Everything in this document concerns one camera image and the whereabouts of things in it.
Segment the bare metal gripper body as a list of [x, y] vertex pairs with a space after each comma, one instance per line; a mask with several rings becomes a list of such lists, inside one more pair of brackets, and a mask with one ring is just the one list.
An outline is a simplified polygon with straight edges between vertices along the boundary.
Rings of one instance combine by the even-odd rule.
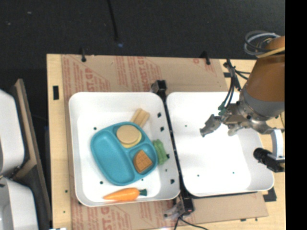
[[266, 117], [254, 112], [254, 110], [244, 102], [228, 104], [221, 108], [220, 116], [222, 123], [228, 125], [239, 125], [242, 129], [251, 128], [256, 132], [266, 135], [270, 134], [275, 128], [267, 124], [271, 117]]

